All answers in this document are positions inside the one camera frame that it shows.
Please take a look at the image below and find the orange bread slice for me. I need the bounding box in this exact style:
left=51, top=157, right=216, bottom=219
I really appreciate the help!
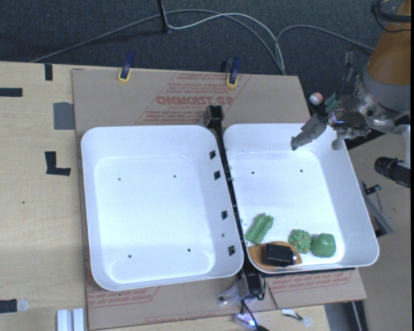
left=246, top=241, right=303, bottom=274

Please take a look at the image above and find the black block with thin wires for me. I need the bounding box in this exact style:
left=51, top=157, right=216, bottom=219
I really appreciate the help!
left=205, top=104, right=225, bottom=130
left=241, top=270, right=266, bottom=299

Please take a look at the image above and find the green bell pepper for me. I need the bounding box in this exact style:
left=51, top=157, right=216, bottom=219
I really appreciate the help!
left=310, top=232, right=337, bottom=259

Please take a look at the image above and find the white plastic tray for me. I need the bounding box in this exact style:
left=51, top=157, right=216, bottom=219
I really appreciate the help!
left=222, top=122, right=380, bottom=274
left=80, top=124, right=246, bottom=292

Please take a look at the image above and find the brown cardboard board red print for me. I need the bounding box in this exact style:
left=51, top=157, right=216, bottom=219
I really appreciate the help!
left=70, top=68, right=368, bottom=331

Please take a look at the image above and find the green bean bundle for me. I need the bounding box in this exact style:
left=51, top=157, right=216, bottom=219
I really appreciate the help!
left=244, top=212, right=275, bottom=245

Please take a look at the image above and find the green bumpy ball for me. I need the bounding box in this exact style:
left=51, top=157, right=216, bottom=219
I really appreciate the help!
left=287, top=228, right=313, bottom=254

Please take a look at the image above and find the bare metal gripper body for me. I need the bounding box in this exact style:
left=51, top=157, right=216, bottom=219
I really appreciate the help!
left=327, top=86, right=402, bottom=140

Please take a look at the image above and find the black box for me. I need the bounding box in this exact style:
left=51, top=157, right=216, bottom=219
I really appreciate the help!
left=260, top=243, right=298, bottom=268

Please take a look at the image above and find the black cylinder on white bracket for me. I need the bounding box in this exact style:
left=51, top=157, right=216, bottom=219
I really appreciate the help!
left=373, top=123, right=412, bottom=189

